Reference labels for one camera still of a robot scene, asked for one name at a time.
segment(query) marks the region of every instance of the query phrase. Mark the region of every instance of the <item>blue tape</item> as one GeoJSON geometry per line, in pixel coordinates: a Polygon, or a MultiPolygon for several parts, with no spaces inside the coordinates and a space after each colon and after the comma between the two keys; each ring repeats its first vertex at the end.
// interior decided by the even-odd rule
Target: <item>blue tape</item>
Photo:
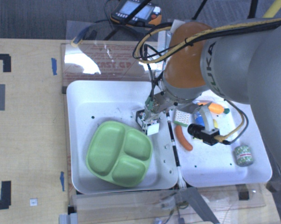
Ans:
{"type": "Polygon", "coordinates": [[[60,175],[60,180],[61,180],[61,184],[62,184],[62,191],[65,191],[65,178],[64,178],[64,172],[61,172],[60,175]]]}
{"type": "Polygon", "coordinates": [[[57,73],[57,65],[56,65],[56,59],[54,58],[51,58],[51,66],[52,66],[52,72],[53,72],[53,75],[56,76],[57,73]]]}

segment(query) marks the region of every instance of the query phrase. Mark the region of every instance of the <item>yellow pole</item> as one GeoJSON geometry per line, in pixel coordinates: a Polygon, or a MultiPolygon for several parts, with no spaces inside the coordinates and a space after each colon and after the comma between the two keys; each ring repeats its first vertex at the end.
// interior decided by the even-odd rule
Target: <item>yellow pole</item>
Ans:
{"type": "Polygon", "coordinates": [[[280,8],[281,8],[281,0],[275,0],[274,3],[270,6],[270,8],[263,15],[263,18],[274,17],[280,8]]]}

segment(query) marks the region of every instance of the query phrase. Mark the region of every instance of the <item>gray carpet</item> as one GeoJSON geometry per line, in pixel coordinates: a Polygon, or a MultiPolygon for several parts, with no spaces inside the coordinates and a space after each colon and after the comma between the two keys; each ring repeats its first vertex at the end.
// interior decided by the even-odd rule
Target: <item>gray carpet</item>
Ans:
{"type": "MultiPolygon", "coordinates": [[[[65,39],[67,21],[106,19],[107,0],[0,0],[0,38],[65,39]]],[[[202,0],[153,0],[163,11],[162,22],[191,19],[202,0]]],[[[209,0],[197,21],[216,27],[246,19],[251,0],[209,0]]],[[[261,17],[274,0],[259,0],[261,17]]],[[[108,13],[117,5],[107,4],[108,13]]],[[[281,17],[281,10],[275,17],[281,17]]]]}

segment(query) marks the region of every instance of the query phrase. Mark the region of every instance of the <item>white tray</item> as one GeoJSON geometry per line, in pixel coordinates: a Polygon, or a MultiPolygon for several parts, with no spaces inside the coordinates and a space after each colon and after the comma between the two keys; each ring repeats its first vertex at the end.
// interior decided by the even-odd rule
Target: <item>white tray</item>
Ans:
{"type": "MultiPolygon", "coordinates": [[[[197,100],[210,100],[230,109],[229,114],[216,115],[212,113],[213,119],[218,123],[221,135],[228,134],[241,123],[238,112],[212,91],[203,92],[197,100]]],[[[235,102],[234,104],[248,116],[249,126],[233,144],[207,145],[198,139],[193,139],[187,132],[187,128],[183,127],[184,136],[193,145],[193,150],[188,152],[175,137],[183,178],[188,184],[194,187],[226,186],[267,182],[271,178],[271,165],[250,105],[235,102]],[[250,147],[254,163],[248,167],[239,167],[236,164],[233,150],[244,144],[250,147]]],[[[228,140],[232,140],[236,136],[237,133],[228,140]]]]}
{"type": "Polygon", "coordinates": [[[144,180],[124,188],[101,180],[86,166],[86,154],[98,126],[108,120],[119,121],[140,130],[132,110],[143,109],[151,89],[150,82],[74,81],[67,88],[72,182],[83,194],[169,189],[178,181],[166,116],[160,120],[153,143],[151,164],[144,180]]]}
{"type": "MultiPolygon", "coordinates": [[[[108,120],[123,122],[140,130],[132,110],[143,109],[151,90],[150,82],[74,81],[67,88],[69,132],[71,146],[72,182],[84,194],[169,189],[178,181],[177,168],[171,146],[166,116],[161,115],[159,133],[150,136],[154,150],[144,180],[134,188],[123,188],[99,179],[87,169],[85,158],[92,135],[97,127],[108,120]]],[[[199,99],[206,99],[229,107],[227,115],[213,114],[221,134],[233,130],[240,123],[239,114],[222,98],[206,91],[199,99]]],[[[272,169],[259,130],[249,105],[235,103],[249,118],[245,133],[233,144],[209,146],[193,139],[183,127],[184,136],[193,145],[186,151],[178,142],[177,151],[185,181],[194,187],[225,186],[267,182],[272,169]],[[254,163],[239,167],[233,156],[235,147],[249,145],[254,163]]]]}

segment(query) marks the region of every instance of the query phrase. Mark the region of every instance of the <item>wire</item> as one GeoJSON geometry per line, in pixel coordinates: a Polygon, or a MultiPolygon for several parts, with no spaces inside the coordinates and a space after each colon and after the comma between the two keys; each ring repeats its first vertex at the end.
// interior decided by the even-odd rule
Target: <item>wire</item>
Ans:
{"type": "Polygon", "coordinates": [[[169,222],[169,220],[170,220],[170,218],[172,217],[173,213],[174,213],[174,209],[172,209],[172,210],[170,211],[170,213],[169,213],[169,216],[168,216],[167,220],[166,220],[165,222],[163,222],[162,224],[166,224],[166,223],[168,223],[168,222],[169,222]]]}
{"type": "Polygon", "coordinates": [[[181,203],[177,204],[177,208],[179,209],[186,209],[189,206],[189,203],[187,201],[183,201],[181,203]]]}
{"type": "Polygon", "coordinates": [[[228,133],[227,135],[216,135],[214,137],[215,140],[217,140],[219,143],[223,143],[223,144],[226,144],[226,145],[229,145],[229,144],[232,144],[234,143],[244,132],[245,130],[247,129],[248,125],[249,125],[249,120],[248,120],[248,117],[247,115],[242,111],[240,110],[233,102],[229,101],[229,100],[226,100],[225,101],[227,103],[229,103],[233,108],[235,108],[238,113],[240,114],[241,116],[241,123],[238,125],[238,127],[236,127],[234,130],[232,130],[230,133],[228,133]],[[239,135],[232,141],[227,141],[226,139],[233,135],[235,132],[237,132],[243,125],[244,125],[244,122],[245,122],[245,119],[246,119],[246,125],[244,127],[244,129],[239,133],[239,135]]]}
{"type": "Polygon", "coordinates": [[[109,20],[108,20],[108,19],[101,19],[101,20],[95,21],[94,23],[100,23],[100,22],[102,22],[102,21],[109,21],[109,20]]]}
{"type": "MultiPolygon", "coordinates": [[[[144,56],[147,56],[148,54],[148,44],[145,44],[144,45],[144,56]]],[[[154,89],[155,89],[155,86],[154,86],[154,76],[153,76],[153,72],[151,71],[151,66],[150,64],[147,64],[148,66],[148,69],[149,69],[149,75],[150,75],[150,81],[151,81],[151,93],[150,93],[150,98],[151,98],[151,101],[154,100],[154,89]]]]}
{"type": "MultiPolygon", "coordinates": [[[[160,54],[165,51],[168,51],[166,54],[160,56],[159,58],[145,60],[144,57],[142,57],[140,55],[140,52],[139,52],[140,49],[143,48],[143,44],[149,37],[151,37],[152,35],[160,32],[160,31],[169,30],[171,28],[171,25],[165,24],[164,26],[157,26],[157,27],[153,28],[141,41],[139,41],[139,43],[137,44],[137,46],[135,47],[135,49],[133,51],[133,57],[143,63],[157,63],[157,62],[163,61],[166,58],[172,56],[173,54],[175,54],[179,50],[183,49],[184,47],[189,46],[189,45],[192,46],[194,43],[202,41],[202,40],[207,40],[207,39],[221,37],[221,36],[240,35],[240,34],[247,34],[247,33],[252,33],[252,32],[271,30],[271,29],[275,29],[275,28],[279,27],[280,25],[281,25],[281,18],[278,18],[278,19],[271,19],[271,20],[265,20],[265,21],[240,23],[240,24],[236,24],[236,25],[227,25],[227,26],[222,26],[222,27],[218,27],[218,28],[204,30],[191,37],[186,38],[183,42],[181,42],[175,46],[172,46],[170,48],[167,48],[167,49],[164,49],[164,50],[158,52],[160,54]]],[[[158,54],[153,54],[146,58],[154,57],[156,55],[158,55],[158,54]]]]}
{"type": "Polygon", "coordinates": [[[107,5],[108,2],[110,2],[110,1],[112,1],[112,0],[107,0],[107,1],[105,2],[105,4],[104,4],[104,13],[105,13],[105,16],[106,16],[106,18],[107,18],[109,24],[111,25],[111,28],[113,28],[113,24],[112,24],[112,22],[111,22],[111,19],[110,19],[110,17],[108,16],[107,11],[106,11],[106,5],[107,5]]]}

